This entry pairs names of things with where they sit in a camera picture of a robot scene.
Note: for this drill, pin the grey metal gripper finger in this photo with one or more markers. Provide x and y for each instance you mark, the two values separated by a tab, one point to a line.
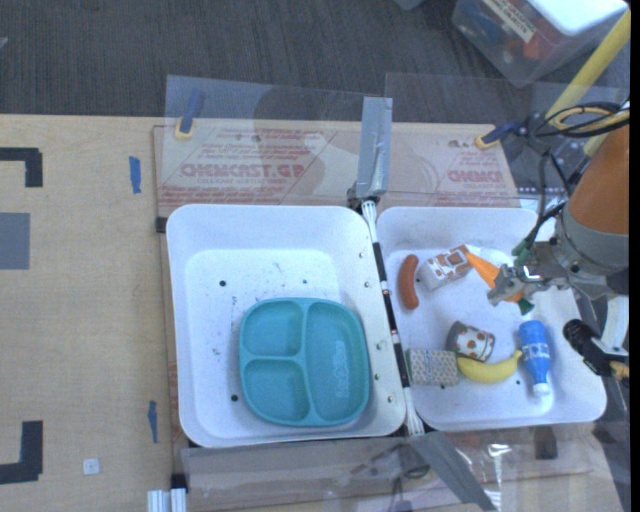
502	293
514	273

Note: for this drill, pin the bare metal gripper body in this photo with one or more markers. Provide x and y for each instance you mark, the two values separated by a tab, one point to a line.
547	272

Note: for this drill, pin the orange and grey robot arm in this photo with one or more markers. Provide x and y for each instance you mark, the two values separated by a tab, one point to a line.
600	190

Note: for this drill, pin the orange carrot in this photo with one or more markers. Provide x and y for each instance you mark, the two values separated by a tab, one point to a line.
482	267

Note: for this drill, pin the white can with orange dots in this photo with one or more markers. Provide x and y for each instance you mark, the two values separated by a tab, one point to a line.
472	342

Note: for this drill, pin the white and brown carton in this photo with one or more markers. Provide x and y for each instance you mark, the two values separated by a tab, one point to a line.
442	270

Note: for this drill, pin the blue bottle with white cap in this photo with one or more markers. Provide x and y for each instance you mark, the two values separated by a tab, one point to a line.
535	355

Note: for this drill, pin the yellow banana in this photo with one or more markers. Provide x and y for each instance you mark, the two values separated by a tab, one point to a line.
487	372

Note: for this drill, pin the orange sausage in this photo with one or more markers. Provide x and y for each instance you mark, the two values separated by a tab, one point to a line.
408	282

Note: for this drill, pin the white plastic tray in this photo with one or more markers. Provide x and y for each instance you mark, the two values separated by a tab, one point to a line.
210	320
465	405

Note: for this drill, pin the teal divided plate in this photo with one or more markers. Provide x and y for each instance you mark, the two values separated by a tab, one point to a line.
300	365

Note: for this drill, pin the brown cardboard board red print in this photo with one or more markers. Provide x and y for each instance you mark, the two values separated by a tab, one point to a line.
260	165

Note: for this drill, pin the black cylinder on white bracket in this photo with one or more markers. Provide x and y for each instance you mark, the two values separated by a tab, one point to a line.
587	345

